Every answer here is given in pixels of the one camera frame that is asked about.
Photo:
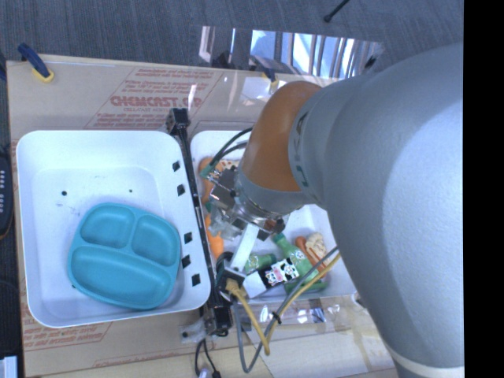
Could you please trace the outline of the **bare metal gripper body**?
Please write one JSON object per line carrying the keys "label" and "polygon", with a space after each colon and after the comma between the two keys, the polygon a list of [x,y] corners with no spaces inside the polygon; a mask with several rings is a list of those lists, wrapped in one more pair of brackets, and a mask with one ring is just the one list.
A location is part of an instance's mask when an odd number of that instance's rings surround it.
{"label": "bare metal gripper body", "polygon": [[213,234],[243,234],[249,226],[258,227],[260,234],[275,234],[286,228],[287,216],[254,201],[250,193],[256,190],[247,190],[250,184],[235,166],[210,173],[208,180],[213,184],[207,203]]}

